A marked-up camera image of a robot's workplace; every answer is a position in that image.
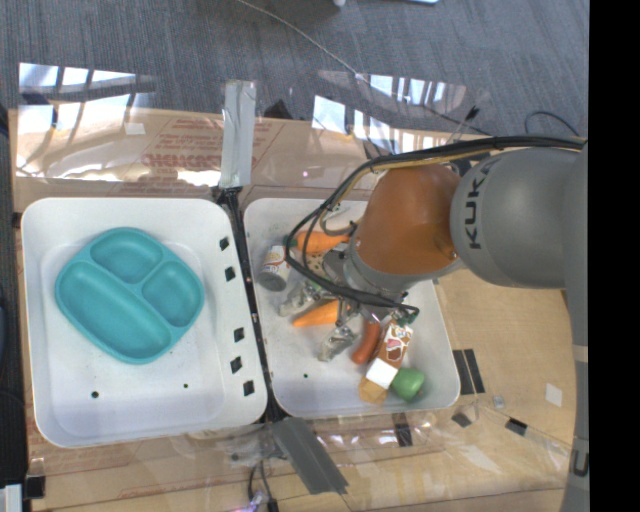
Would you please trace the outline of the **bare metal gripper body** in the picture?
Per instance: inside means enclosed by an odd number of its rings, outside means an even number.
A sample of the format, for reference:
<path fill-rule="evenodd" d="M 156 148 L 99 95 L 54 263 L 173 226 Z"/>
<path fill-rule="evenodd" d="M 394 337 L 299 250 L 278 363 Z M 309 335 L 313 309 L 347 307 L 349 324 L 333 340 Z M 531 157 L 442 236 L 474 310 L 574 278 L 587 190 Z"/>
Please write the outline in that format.
<path fill-rule="evenodd" d="M 365 264 L 352 248 L 330 250 L 323 259 L 329 280 L 345 290 L 350 312 L 368 321 L 382 321 L 402 303 L 403 292 L 391 275 Z"/>

